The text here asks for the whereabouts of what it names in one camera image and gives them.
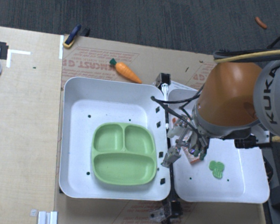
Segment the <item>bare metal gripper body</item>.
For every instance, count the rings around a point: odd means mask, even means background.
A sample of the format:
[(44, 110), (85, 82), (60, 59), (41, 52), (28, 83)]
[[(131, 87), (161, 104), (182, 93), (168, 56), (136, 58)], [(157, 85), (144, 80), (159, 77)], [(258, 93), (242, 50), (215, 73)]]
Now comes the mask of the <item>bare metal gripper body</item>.
[(179, 124), (183, 130), (179, 138), (175, 141), (175, 147), (178, 153), (180, 153), (181, 149), (187, 149), (193, 156), (205, 157), (209, 146), (209, 138), (202, 136), (185, 115), (180, 116)]

